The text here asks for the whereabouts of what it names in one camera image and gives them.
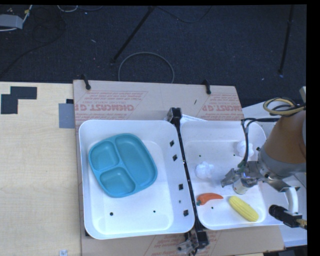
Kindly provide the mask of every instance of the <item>white tray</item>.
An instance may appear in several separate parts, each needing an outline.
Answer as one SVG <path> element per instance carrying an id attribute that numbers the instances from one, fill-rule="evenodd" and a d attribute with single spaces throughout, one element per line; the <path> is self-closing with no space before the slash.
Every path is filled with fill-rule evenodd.
<path id="1" fill-rule="evenodd" d="M 199 220 L 206 228 L 224 230 L 281 224 L 268 213 L 269 206 L 275 203 L 269 195 L 276 195 L 276 203 L 286 205 L 284 194 L 261 182 L 242 195 L 236 194 L 232 185 L 224 188 L 221 186 L 221 180 L 225 175 L 231 168 L 236 170 L 243 159 L 237 151 L 238 142 L 245 140 L 240 121 L 189 121 L 181 125 L 181 136 L 194 200 L 197 201 L 197 197 L 203 193 L 223 196 L 223 199 L 213 199 L 196 207 Z M 265 143 L 266 136 L 258 124 L 252 123 L 249 126 L 248 137 L 254 150 L 254 155 L 248 160 L 255 161 L 258 159 L 256 148 Z M 195 174 L 196 166 L 204 161 L 214 166 L 212 178 L 201 179 Z M 232 209 L 228 199 L 233 195 L 239 196 L 258 212 L 259 219 L 256 222 L 247 221 Z"/>
<path id="2" fill-rule="evenodd" d="M 123 133 L 141 139 L 156 164 L 157 178 L 144 190 L 114 198 L 97 182 L 88 153 L 97 142 Z M 104 240 L 185 233 L 192 229 L 195 215 L 177 130 L 171 123 L 164 120 L 88 120 L 79 128 L 79 142 L 84 226 L 90 236 Z"/>

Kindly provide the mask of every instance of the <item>blue plate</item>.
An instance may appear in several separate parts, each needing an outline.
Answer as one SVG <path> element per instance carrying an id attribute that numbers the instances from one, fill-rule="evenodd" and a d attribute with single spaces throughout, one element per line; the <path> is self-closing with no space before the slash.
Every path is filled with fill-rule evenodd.
<path id="1" fill-rule="evenodd" d="M 118 134 L 95 144 L 89 151 L 89 163 L 102 189 L 114 198 L 144 190 L 158 176 L 148 149 L 130 133 Z"/>

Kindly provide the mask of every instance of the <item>orange carrot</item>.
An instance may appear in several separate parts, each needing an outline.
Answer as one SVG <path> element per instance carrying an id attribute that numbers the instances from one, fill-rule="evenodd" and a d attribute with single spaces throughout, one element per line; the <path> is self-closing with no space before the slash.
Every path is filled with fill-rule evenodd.
<path id="1" fill-rule="evenodd" d="M 223 199 L 224 197 L 222 195 L 216 194 L 216 193 L 203 193 L 198 195 L 196 198 L 196 205 L 197 206 L 203 206 L 206 202 L 212 199 Z"/>

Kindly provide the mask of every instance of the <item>dark carpet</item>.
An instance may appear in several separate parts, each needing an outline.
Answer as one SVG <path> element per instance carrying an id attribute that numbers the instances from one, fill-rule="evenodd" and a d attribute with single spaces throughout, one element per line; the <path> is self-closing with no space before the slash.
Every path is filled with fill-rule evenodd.
<path id="1" fill-rule="evenodd" d="M 29 7 L 0 4 L 0 14 L 24 18 Z M 307 5 L 293 5 L 292 22 L 291 7 L 33 5 L 23 29 L 0 27 L 0 81 L 72 83 L 82 74 L 185 86 L 207 80 L 235 86 L 242 107 L 276 97 L 299 104 L 306 86 Z"/>

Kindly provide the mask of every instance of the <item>black clip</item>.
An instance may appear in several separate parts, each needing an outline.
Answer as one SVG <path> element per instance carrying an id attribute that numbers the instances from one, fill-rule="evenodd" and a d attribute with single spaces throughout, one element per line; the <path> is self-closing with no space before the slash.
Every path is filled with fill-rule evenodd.
<path id="1" fill-rule="evenodd" d="M 204 79 L 201 84 L 205 86 L 205 88 L 206 88 L 206 94 L 210 95 L 210 94 L 211 94 L 211 91 L 210 91 L 210 84 L 209 84 L 208 80 L 207 80 L 207 79 Z"/>
<path id="2" fill-rule="evenodd" d="M 85 88 L 87 90 L 90 90 L 91 89 L 91 85 L 89 84 L 88 79 L 87 79 L 85 74 L 81 74 L 81 79 L 84 80 Z"/>

